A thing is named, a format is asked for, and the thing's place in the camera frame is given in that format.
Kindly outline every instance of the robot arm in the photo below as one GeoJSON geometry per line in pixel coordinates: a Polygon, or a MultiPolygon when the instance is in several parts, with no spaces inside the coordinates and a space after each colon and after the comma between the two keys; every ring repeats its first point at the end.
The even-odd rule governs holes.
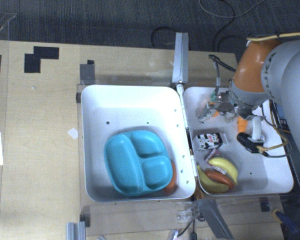
{"type": "Polygon", "coordinates": [[[235,113],[253,120],[253,110],[266,100],[283,107],[300,151],[300,40],[251,43],[230,84],[229,102],[235,113]]]}

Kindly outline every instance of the gray carpet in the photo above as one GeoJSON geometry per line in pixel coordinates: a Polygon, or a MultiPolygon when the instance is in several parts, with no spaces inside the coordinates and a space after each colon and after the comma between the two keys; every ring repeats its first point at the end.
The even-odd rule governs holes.
{"type": "MultiPolygon", "coordinates": [[[[261,0],[226,1],[238,15],[261,0]]],[[[220,1],[202,4],[216,14],[232,15],[220,1]]],[[[189,33],[193,51],[212,51],[214,36],[231,20],[207,14],[199,0],[0,0],[3,13],[17,14],[11,26],[15,41],[174,49],[178,31],[189,33]],[[151,42],[159,27],[169,29],[154,33],[151,42]]],[[[268,0],[236,18],[215,44],[240,59],[244,39],[228,36],[287,32],[300,32],[300,0],[268,0]]]]}

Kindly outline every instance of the blue divided plate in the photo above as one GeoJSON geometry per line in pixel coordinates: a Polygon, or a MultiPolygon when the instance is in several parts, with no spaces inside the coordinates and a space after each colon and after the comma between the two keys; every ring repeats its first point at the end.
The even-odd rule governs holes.
{"type": "Polygon", "coordinates": [[[114,188],[126,197],[162,190],[173,177],[166,147],[151,131],[129,131],[111,137],[105,144],[104,158],[114,188]]]}

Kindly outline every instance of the yellow banana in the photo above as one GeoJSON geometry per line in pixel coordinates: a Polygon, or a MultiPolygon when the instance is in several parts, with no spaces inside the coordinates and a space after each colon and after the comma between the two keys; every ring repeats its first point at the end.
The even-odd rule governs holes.
{"type": "Polygon", "coordinates": [[[209,161],[209,164],[226,170],[234,183],[238,185],[238,170],[232,162],[223,157],[214,157],[209,161]]]}
{"type": "Polygon", "coordinates": [[[206,191],[212,194],[222,194],[229,190],[229,187],[227,185],[217,183],[209,179],[199,165],[197,166],[197,168],[198,168],[201,185],[206,191]]]}

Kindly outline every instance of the wooden tabletop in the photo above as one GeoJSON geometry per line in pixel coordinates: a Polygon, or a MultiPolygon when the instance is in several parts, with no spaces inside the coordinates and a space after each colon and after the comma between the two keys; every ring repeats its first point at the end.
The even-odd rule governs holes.
{"type": "MultiPolygon", "coordinates": [[[[66,239],[67,223],[79,222],[81,214],[79,141],[68,134],[78,130],[80,64],[94,61],[97,84],[168,86],[174,51],[0,41],[0,54],[0,97],[6,95],[0,101],[1,125],[5,124],[0,240],[66,239]],[[25,54],[33,54],[35,46],[59,48],[59,59],[42,59],[41,73],[25,73],[25,54]]],[[[215,85],[216,72],[209,54],[190,51],[188,86],[215,85]]],[[[237,66],[234,54],[217,55],[230,66],[237,66]]],[[[227,87],[233,73],[221,69],[221,77],[222,85],[227,87]]],[[[270,202],[280,205],[277,199],[270,202]]],[[[283,239],[280,225],[269,212],[261,212],[257,205],[242,207],[235,206],[233,211],[223,206],[225,220],[236,239],[283,239]]],[[[101,210],[100,216],[106,213],[101,210]]],[[[119,213],[122,225],[108,221],[110,229],[134,223],[128,215],[119,213]]],[[[105,237],[166,240],[169,233],[162,230],[105,237]]],[[[197,233],[198,239],[214,237],[206,222],[197,223],[197,233]]],[[[180,239],[188,238],[189,233],[180,239]]]]}

